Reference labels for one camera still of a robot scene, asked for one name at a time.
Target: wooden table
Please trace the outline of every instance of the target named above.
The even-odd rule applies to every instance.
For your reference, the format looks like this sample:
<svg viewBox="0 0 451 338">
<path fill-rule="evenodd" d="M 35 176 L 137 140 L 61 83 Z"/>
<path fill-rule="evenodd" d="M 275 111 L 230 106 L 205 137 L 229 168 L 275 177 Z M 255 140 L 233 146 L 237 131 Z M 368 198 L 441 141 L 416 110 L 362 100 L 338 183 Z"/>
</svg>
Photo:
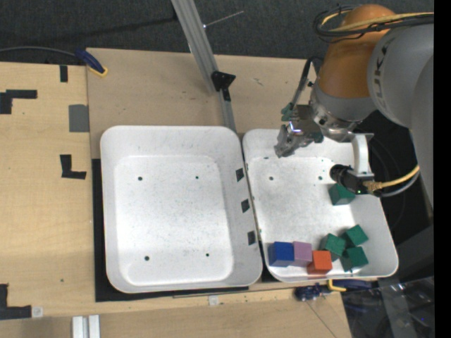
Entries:
<svg viewBox="0 0 451 338">
<path fill-rule="evenodd" d="M 299 327 L 311 327 L 313 332 L 317 325 L 324 328 L 325 323 L 317 312 L 312 313 L 310 305 L 293 299 L 292 287 L 301 284 L 258 282 L 248 292 L 220 295 L 222 304 L 217 307 L 210 307 L 205 295 L 95 302 L 91 159 L 99 157 L 101 133 L 118 124 L 220 125 L 221 113 L 216 96 L 204 88 L 189 54 L 90 51 L 109 69 L 105 78 L 82 66 L 68 66 L 68 81 L 61 82 L 58 65 L 0 63 L 0 92 L 38 92 L 37 99 L 14 99 L 12 114 L 0 115 L 0 283 L 9 283 L 9 306 L 30 304 L 42 307 L 44 313 L 39 319 L 0 322 L 0 336 L 8 332 L 13 337 L 30 324 L 38 327 L 39 323 L 45 329 L 49 320 L 52 327 L 61 323 L 63 330 L 71 316 L 102 314 L 102 329 L 111 327 L 107 337 L 119 337 L 114 333 L 118 325 L 130 329 L 136 325 L 118 322 L 132 322 L 150 311 L 151 321 L 162 326 L 170 317 L 194 319 L 209 314 L 217 320 L 215 324 L 226 327 L 224 332 L 244 332 L 251 323 L 243 316 L 252 316 L 255 324 L 267 327 L 265 317 L 270 315 L 279 325 L 277 312 L 282 309 L 285 320 L 311 312 L 309 319 L 292 325 L 282 319 L 287 332 L 299 332 Z M 230 88 L 237 132 L 242 135 L 256 127 L 279 128 L 280 109 L 291 100 L 305 61 L 216 58 L 222 71 L 237 75 Z M 303 93 L 304 101 L 308 94 L 308 90 Z M 86 106 L 88 100 L 90 132 L 70 132 L 69 106 Z M 61 154 L 72 156 L 73 170 L 87 172 L 84 180 L 61 177 Z M 336 320 L 341 335 L 335 336 L 350 337 L 340 295 L 331 294 L 322 304 L 333 312 L 326 315 Z M 173 334 L 176 326 L 165 329 Z"/>
</svg>

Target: cube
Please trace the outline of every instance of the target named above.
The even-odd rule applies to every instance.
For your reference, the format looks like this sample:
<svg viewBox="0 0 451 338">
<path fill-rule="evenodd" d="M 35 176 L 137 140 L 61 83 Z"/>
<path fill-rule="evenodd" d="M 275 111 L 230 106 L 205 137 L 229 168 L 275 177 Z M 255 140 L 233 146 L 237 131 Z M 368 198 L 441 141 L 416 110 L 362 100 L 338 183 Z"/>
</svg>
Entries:
<svg viewBox="0 0 451 338">
<path fill-rule="evenodd" d="M 326 275 L 332 269 L 330 251 L 312 251 L 312 262 L 307 266 L 307 273 L 312 275 Z"/>
<path fill-rule="evenodd" d="M 307 267 L 311 261 L 311 244 L 304 242 L 293 242 L 293 249 L 295 250 L 295 261 L 291 265 L 297 267 Z"/>
<path fill-rule="evenodd" d="M 319 244 L 319 250 L 330 251 L 332 262 L 339 259 L 345 251 L 346 241 L 343 238 L 333 234 L 327 234 Z"/>
<path fill-rule="evenodd" d="M 341 265 L 345 272 L 349 272 L 353 268 L 360 268 L 368 264 L 365 252 L 361 246 L 348 248 L 344 251 L 340 258 Z"/>
<path fill-rule="evenodd" d="M 333 206 L 342 206 L 353 201 L 355 194 L 347 190 L 345 187 L 335 183 L 329 189 L 329 197 Z"/>
<path fill-rule="evenodd" d="M 364 230 L 358 224 L 341 234 L 340 237 L 346 241 L 347 248 L 358 246 L 368 240 Z"/>
<path fill-rule="evenodd" d="M 292 243 L 274 242 L 268 248 L 269 265 L 273 267 L 288 267 L 295 260 L 295 250 Z"/>
</svg>

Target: dark floor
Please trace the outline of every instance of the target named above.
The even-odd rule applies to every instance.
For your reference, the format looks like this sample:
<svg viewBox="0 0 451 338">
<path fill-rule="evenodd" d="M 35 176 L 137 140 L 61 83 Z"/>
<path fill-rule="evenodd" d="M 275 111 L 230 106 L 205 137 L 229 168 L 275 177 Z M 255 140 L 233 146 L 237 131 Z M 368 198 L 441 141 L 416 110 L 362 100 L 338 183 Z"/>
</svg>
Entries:
<svg viewBox="0 0 451 338">
<path fill-rule="evenodd" d="M 434 11 L 434 0 L 194 0 L 215 54 L 308 58 L 327 45 L 312 30 L 316 14 L 336 4 L 381 4 L 396 13 Z M 104 47 L 188 52 L 170 0 L 0 0 L 0 61 L 77 63 L 36 51 L 4 52 L 12 46 L 47 46 L 74 52 Z M 373 114 L 362 128 L 376 133 L 372 165 L 384 177 L 409 172 L 416 163 L 408 130 Z M 428 224 L 421 184 L 383 201 L 395 243 Z"/>
</svg>

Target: purple cube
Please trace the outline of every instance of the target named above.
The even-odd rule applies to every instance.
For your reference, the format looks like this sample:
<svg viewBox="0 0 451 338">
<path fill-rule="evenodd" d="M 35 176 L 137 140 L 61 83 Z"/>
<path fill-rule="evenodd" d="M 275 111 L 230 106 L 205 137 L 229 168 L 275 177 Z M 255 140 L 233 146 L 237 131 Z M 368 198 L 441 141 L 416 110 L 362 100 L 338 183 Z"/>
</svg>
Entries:
<svg viewBox="0 0 451 338">
<path fill-rule="evenodd" d="M 307 267 L 313 260 L 311 257 L 311 244 L 304 242 L 293 242 L 293 248 L 295 250 L 295 260 L 291 265 L 297 267 Z"/>
</svg>

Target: blue cube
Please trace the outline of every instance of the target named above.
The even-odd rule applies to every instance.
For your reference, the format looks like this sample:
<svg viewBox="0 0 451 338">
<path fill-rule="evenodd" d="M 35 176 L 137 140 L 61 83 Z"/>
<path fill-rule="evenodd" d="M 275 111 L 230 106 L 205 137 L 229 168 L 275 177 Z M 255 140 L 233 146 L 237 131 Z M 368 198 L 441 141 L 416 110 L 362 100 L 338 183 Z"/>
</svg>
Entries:
<svg viewBox="0 0 451 338">
<path fill-rule="evenodd" d="M 269 265 L 288 267 L 295 260 L 295 249 L 292 243 L 274 242 L 268 248 Z"/>
</svg>

